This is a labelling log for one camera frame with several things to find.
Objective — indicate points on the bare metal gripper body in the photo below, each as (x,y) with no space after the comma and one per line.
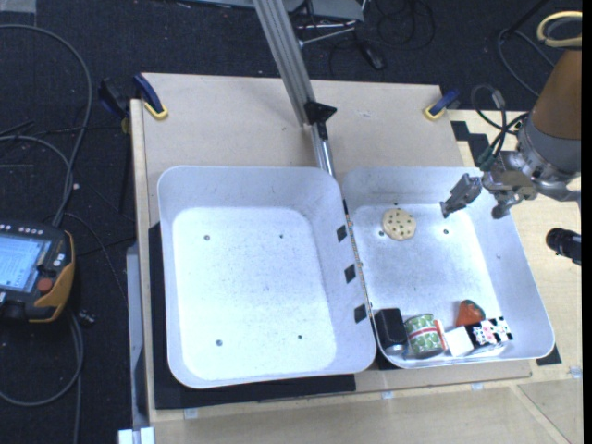
(511,178)

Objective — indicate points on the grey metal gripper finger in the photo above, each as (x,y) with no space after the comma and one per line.
(460,195)
(505,205)

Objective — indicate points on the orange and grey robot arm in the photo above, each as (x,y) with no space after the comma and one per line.
(557,104)

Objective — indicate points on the beige biscuit with green dots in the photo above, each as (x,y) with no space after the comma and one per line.
(398,224)

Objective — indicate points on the white plastic tray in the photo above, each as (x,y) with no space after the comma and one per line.
(435,275)
(254,289)

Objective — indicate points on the orange toy strawberry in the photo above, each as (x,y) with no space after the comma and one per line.
(469,313)

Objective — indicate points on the black and white cow carton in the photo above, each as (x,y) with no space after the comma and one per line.
(491,332)

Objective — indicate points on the white and red carton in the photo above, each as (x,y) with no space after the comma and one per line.
(455,340)

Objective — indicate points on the green and white can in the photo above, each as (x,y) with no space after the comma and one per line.
(423,336)

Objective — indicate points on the pale wood board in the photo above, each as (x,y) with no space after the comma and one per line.
(231,123)

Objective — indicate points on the black cylinder on white bracket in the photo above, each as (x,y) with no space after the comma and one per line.
(563,243)

